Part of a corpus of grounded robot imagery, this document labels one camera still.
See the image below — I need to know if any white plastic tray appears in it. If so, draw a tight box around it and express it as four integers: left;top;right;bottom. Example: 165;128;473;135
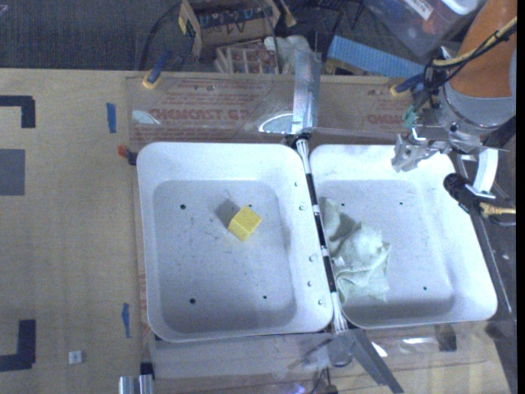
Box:
135;140;335;343
308;143;499;330

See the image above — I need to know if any thin black and white rod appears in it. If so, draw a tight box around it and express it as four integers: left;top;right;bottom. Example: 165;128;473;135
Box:
294;136;349;336

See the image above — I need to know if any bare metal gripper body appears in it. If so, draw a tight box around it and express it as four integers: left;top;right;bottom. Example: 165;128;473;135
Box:
411;112;494;156

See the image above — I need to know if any black cylinder on white bracket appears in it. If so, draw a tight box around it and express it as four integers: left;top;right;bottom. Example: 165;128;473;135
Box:
442;147;500;214

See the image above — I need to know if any yellow cube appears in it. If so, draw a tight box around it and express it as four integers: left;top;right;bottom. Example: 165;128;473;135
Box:
227;205;263;243

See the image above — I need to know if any pale green cloth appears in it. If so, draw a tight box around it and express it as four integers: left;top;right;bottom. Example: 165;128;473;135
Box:
318;195;392;305

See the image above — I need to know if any brown cardboard board red print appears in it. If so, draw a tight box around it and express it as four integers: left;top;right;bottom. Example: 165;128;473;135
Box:
126;71;500;387

